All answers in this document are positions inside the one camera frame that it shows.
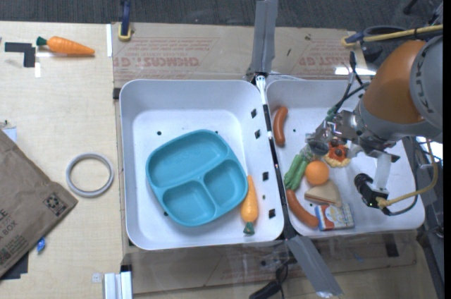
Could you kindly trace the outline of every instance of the sausage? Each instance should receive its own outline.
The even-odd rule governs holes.
[[[316,228],[319,225],[319,219],[302,207],[293,190],[287,189],[286,193],[288,207],[291,212],[304,224],[310,226],[311,228]]]
[[[276,139],[277,146],[283,146],[285,144],[285,134],[283,133],[283,123],[288,115],[288,109],[282,106],[277,110],[274,116],[274,138]]]

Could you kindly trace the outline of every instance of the white ring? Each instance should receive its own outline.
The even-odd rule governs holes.
[[[73,167],[76,164],[78,164],[80,161],[85,160],[85,159],[97,159],[97,160],[103,162],[105,164],[105,166],[109,170],[108,181],[106,182],[105,185],[103,185],[98,190],[93,190],[93,191],[81,190],[81,189],[77,188],[77,186],[74,185],[74,183],[72,182],[72,179],[70,178],[70,173],[72,172]],[[76,194],[78,194],[80,196],[83,196],[83,197],[96,197],[96,196],[99,196],[100,194],[103,194],[111,186],[111,184],[113,183],[113,179],[114,179],[113,165],[111,164],[111,162],[104,155],[97,154],[96,152],[86,152],[85,154],[80,154],[80,155],[76,156],[69,163],[68,168],[66,169],[66,181],[67,181],[67,183],[69,185],[69,188],[74,193],[76,193]]]

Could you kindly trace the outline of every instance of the bread slice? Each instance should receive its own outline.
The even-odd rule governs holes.
[[[307,190],[304,198],[319,204],[332,204],[336,207],[341,207],[342,205],[340,191],[331,179],[328,179],[323,185],[316,185]]]

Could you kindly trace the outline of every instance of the blue tray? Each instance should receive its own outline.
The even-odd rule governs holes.
[[[244,169],[228,143],[210,130],[179,136],[154,150],[146,175],[166,213],[184,226],[206,224],[244,200]]]

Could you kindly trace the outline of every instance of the orange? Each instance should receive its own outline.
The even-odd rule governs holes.
[[[329,178],[329,166],[320,160],[309,162],[304,175],[310,185],[324,184]]]

